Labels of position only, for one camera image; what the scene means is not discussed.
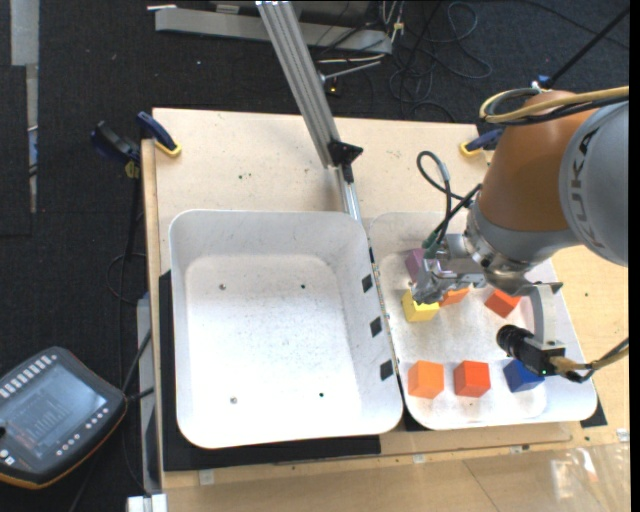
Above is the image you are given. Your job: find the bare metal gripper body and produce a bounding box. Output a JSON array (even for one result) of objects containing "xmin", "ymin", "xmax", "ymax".
[{"xmin": 423, "ymin": 233, "xmax": 540, "ymax": 297}]

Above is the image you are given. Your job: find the orange cube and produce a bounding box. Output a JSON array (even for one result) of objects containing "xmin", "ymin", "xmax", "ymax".
[
  {"xmin": 439, "ymin": 286, "xmax": 472, "ymax": 308},
  {"xmin": 407, "ymin": 360, "xmax": 446, "ymax": 400}
]

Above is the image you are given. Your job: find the yellow cube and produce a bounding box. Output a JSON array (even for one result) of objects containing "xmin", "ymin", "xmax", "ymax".
[{"xmin": 401, "ymin": 289, "xmax": 441, "ymax": 324}]

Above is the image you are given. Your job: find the purple cube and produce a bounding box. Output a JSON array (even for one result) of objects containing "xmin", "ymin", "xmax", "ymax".
[{"xmin": 403, "ymin": 248, "xmax": 427, "ymax": 282}]

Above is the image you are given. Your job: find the white plastic tray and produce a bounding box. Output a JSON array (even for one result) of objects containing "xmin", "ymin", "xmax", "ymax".
[
  {"xmin": 168, "ymin": 208, "xmax": 404, "ymax": 450},
  {"xmin": 367, "ymin": 211, "xmax": 599, "ymax": 431}
]

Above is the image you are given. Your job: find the red cube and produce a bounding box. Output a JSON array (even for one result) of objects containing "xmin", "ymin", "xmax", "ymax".
[
  {"xmin": 453, "ymin": 360, "xmax": 492, "ymax": 399},
  {"xmin": 483, "ymin": 288, "xmax": 523, "ymax": 319}
]

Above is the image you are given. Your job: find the blue cube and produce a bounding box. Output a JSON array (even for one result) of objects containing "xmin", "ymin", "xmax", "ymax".
[{"xmin": 502, "ymin": 358, "xmax": 546, "ymax": 394}]

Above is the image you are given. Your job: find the pale wood board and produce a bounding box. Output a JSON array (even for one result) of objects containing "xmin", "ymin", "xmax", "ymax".
[{"xmin": 141, "ymin": 107, "xmax": 630, "ymax": 490}]

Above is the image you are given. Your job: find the black cylinder on white bracket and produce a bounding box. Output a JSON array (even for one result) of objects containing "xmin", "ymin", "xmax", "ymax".
[{"xmin": 496, "ymin": 281, "xmax": 569, "ymax": 377}]

